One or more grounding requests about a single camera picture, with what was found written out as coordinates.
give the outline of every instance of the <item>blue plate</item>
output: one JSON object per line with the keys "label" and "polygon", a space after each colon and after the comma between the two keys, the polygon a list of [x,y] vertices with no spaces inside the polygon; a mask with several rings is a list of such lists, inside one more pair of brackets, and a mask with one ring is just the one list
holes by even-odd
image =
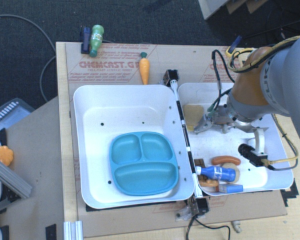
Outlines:
{"label": "blue plate", "polygon": [[179,180],[178,164],[169,140],[150,131],[125,133],[110,145],[114,184],[126,195],[150,196],[167,192]]}

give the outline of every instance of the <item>orange carrot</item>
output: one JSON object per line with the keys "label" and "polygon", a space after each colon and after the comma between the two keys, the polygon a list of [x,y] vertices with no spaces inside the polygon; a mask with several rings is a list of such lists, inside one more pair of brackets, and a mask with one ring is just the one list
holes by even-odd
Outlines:
{"label": "orange carrot", "polygon": [[146,58],[147,54],[145,52],[141,52],[140,55],[141,55],[141,59],[139,61],[140,75],[143,84],[147,85],[149,80],[150,62]]}

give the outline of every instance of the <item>toy sausage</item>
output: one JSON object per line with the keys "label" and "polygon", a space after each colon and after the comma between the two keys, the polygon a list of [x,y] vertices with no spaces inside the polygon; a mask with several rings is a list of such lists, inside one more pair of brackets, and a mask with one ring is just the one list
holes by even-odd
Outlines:
{"label": "toy sausage", "polygon": [[241,164],[241,160],[231,155],[220,155],[216,156],[211,160],[211,164],[216,166],[224,163],[233,163],[236,166]]}

